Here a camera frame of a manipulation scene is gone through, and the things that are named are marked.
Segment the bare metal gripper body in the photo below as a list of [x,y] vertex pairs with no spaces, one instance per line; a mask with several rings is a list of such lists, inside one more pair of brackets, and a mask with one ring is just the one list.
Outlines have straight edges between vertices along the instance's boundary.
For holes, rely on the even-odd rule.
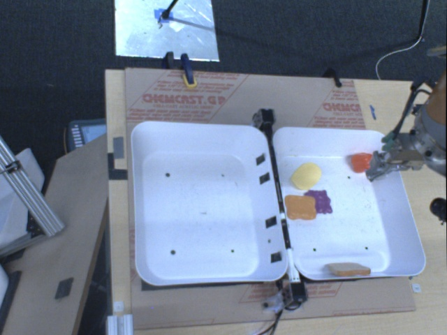
[[420,170],[427,166],[446,174],[446,140],[423,132],[400,133],[386,142],[386,162],[396,170]]

